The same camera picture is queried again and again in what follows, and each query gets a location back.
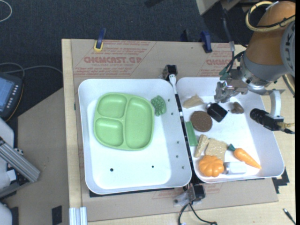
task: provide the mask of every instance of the toy pumpkin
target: toy pumpkin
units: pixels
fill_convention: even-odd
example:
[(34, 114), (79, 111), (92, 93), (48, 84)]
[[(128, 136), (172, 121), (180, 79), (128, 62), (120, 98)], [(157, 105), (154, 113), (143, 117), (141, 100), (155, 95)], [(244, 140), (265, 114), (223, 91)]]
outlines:
[(205, 155), (199, 161), (199, 169), (207, 177), (217, 177), (224, 171), (223, 161), (214, 155)]

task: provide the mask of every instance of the round brown patty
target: round brown patty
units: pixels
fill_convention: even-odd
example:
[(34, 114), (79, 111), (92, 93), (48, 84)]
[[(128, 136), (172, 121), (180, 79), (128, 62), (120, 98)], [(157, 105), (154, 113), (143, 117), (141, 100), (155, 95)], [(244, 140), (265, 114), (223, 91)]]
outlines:
[(195, 111), (191, 116), (191, 122), (193, 124), (194, 129), (200, 132), (207, 132), (212, 127), (212, 119), (204, 111)]

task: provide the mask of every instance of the toy carrot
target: toy carrot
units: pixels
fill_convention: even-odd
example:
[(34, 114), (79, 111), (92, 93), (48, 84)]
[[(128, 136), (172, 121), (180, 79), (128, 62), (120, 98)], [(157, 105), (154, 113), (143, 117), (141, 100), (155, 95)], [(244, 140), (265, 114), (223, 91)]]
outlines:
[(242, 162), (246, 164), (261, 169), (262, 167), (242, 148), (235, 148), (232, 144), (230, 144), (227, 148), (230, 151), (233, 151), (234, 156)]

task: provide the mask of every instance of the divided green plate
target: divided green plate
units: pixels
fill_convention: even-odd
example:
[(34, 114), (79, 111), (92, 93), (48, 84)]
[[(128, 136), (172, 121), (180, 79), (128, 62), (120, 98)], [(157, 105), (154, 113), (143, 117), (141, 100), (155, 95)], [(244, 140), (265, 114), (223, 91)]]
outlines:
[(154, 111), (139, 96), (106, 93), (97, 102), (94, 135), (102, 144), (121, 150), (142, 150), (152, 141)]

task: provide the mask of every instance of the table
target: table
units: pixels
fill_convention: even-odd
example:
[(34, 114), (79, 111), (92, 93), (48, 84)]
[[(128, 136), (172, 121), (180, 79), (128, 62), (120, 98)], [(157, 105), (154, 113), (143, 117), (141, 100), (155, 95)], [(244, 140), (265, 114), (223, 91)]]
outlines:
[[(166, 50), (166, 53), (172, 52), (172, 43), (157, 42), (160, 48)], [(182, 46), (185, 51), (186, 46), (190, 43), (176, 43), (176, 46)], [(67, 139), (67, 166), (68, 166), (68, 183), (69, 183), (69, 205), (71, 208), (82, 207), (81, 181), (79, 174), (78, 160), (78, 142), (76, 130), (76, 114), (74, 110), (74, 80), (72, 65), (72, 46), (71, 39), (62, 40), (62, 61), (64, 74), (64, 98), (65, 98), (65, 118), (66, 118), (66, 139)], [(287, 89), (283, 80), (279, 79), (277, 84), (272, 84), (269, 88)], [(295, 103), (291, 93), (287, 90), (281, 95), (282, 109), (281, 115), (285, 117), (286, 122), (293, 122), (295, 118)], [(263, 98), (266, 108), (270, 107), (270, 101), (267, 97)], [(208, 221), (217, 221), (218, 224), (288, 224), (291, 221), (283, 212), (286, 208), (296, 219), (295, 209), (295, 137), (283, 132), (275, 133), (276, 140), (281, 150), (286, 171), (289, 176), (287, 186), (280, 187), (278, 202), (253, 204), (246, 206), (235, 206), (229, 208), (218, 208), (198, 211), (201, 218)], [(151, 215), (143, 217), (131, 217), (123, 219), (105, 220), (89, 222), (93, 225), (101, 224), (177, 224), (178, 213), (168, 213), (162, 215)], [(187, 224), (199, 224), (199, 220), (191, 211), (185, 212), (181, 217), (182, 222)]]

